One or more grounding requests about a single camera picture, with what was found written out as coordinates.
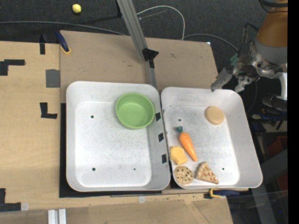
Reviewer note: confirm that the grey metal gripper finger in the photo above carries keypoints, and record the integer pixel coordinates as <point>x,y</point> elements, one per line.
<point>243,83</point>
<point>220,80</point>

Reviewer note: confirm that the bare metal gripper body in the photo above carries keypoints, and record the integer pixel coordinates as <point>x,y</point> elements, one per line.
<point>259,66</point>

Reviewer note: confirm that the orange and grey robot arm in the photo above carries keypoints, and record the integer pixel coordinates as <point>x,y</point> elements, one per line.
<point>273,31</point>

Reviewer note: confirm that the beige round biscuit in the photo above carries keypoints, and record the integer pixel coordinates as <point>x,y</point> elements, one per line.
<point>214,115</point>

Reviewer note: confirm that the white plastic tray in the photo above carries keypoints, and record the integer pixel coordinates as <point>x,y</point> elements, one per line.
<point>210,146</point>
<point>105,148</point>

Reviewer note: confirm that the orange carrot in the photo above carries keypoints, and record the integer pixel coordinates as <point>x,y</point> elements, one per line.
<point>187,144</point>

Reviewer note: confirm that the yellow bread slice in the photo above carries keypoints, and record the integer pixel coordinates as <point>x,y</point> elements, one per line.
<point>178,155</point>

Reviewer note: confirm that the green bowl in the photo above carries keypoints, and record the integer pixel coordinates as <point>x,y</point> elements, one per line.
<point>135,111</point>

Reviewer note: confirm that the pizza slice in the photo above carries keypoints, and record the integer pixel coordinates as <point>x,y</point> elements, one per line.
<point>206,173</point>

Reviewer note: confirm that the round chip cookie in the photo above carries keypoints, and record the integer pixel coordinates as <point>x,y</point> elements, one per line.
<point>183,175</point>

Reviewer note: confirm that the brown cardboard board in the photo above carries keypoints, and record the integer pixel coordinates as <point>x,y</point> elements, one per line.
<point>105,62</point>

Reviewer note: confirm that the yellow ball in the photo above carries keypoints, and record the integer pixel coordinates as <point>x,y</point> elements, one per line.
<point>76,8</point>

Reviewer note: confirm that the black cylinder on white bracket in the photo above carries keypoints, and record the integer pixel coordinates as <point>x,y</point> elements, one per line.
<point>275,102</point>

